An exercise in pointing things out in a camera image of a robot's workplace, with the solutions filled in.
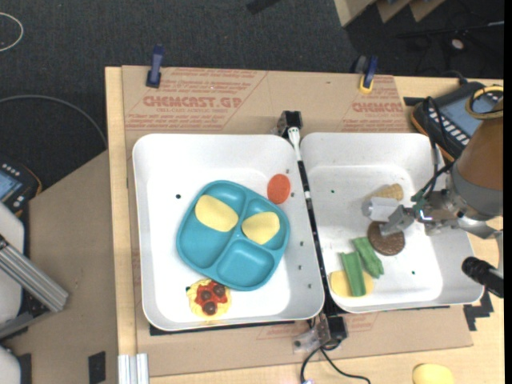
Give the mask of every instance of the white circular cord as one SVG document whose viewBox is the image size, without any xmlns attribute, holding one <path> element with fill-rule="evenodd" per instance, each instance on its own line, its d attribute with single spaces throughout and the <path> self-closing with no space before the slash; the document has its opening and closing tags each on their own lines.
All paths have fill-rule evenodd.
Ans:
<svg viewBox="0 0 512 384">
<path fill-rule="evenodd" d="M 0 11 L 0 17 L 3 16 L 3 17 L 7 17 L 7 18 L 10 18 L 13 22 L 16 22 L 19 26 L 19 29 L 20 29 L 20 33 L 19 33 L 19 36 L 18 36 L 18 39 L 13 42 L 12 44 L 10 44 L 9 46 L 7 47 L 3 47 L 3 48 L 0 48 L 0 53 L 3 52 L 3 51 L 7 51 L 8 49 L 11 49 L 13 48 L 14 46 L 16 46 L 23 38 L 23 34 L 24 34 L 24 29 L 23 29 L 23 24 L 22 22 L 20 22 L 16 17 L 13 17 L 11 16 L 10 14 L 7 14 L 7 13 L 2 13 Z"/>
</svg>

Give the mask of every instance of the teal divided plate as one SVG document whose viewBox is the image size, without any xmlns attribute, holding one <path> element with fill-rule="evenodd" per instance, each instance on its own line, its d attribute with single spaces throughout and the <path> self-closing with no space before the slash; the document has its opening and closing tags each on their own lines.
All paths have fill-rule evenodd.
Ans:
<svg viewBox="0 0 512 384">
<path fill-rule="evenodd" d="M 237 213 L 233 229 L 215 230 L 196 218 L 195 206 L 203 195 L 224 202 Z M 279 231 L 263 245 L 242 231 L 243 221 L 261 212 L 274 212 L 279 218 Z M 180 258 L 197 272 L 232 289 L 248 291 L 269 281 L 289 237 L 288 218 L 275 204 L 237 183 L 216 181 L 206 185 L 190 204 L 178 229 L 176 246 Z"/>
</svg>

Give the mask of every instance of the toy burger patty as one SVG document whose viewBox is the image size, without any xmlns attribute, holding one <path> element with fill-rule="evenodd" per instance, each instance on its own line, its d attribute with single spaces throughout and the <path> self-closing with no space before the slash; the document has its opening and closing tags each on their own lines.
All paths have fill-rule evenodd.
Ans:
<svg viewBox="0 0 512 384">
<path fill-rule="evenodd" d="M 231 306 L 230 289 L 209 278 L 194 283 L 186 295 L 190 309 L 201 318 L 218 318 Z"/>
</svg>

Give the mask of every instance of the red oval object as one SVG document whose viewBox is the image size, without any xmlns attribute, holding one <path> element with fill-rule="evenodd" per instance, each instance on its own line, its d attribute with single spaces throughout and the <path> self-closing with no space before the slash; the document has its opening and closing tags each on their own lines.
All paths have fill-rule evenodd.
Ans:
<svg viewBox="0 0 512 384">
<path fill-rule="evenodd" d="M 290 196 L 291 184 L 286 175 L 274 175 L 266 187 L 268 199 L 276 205 L 283 203 Z"/>
</svg>

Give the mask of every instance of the black floor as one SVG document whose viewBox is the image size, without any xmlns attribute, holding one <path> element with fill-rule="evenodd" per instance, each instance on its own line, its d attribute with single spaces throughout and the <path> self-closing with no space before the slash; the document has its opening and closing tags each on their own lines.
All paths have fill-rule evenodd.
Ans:
<svg viewBox="0 0 512 384">
<path fill-rule="evenodd" d="M 0 0 L 0 154 L 27 165 L 44 186 L 68 175 L 104 145 L 89 121 L 36 94 L 83 110 L 106 132 L 104 67 L 149 65 L 155 43 L 164 66 L 350 72 L 359 55 L 378 56 L 378 72 L 503 78 L 504 0 L 448 0 L 421 22 L 408 8 L 383 24 L 375 5 L 341 27 L 333 0 L 281 0 L 256 14 L 255 0 Z M 453 29 L 401 39 L 398 34 Z"/>
</svg>

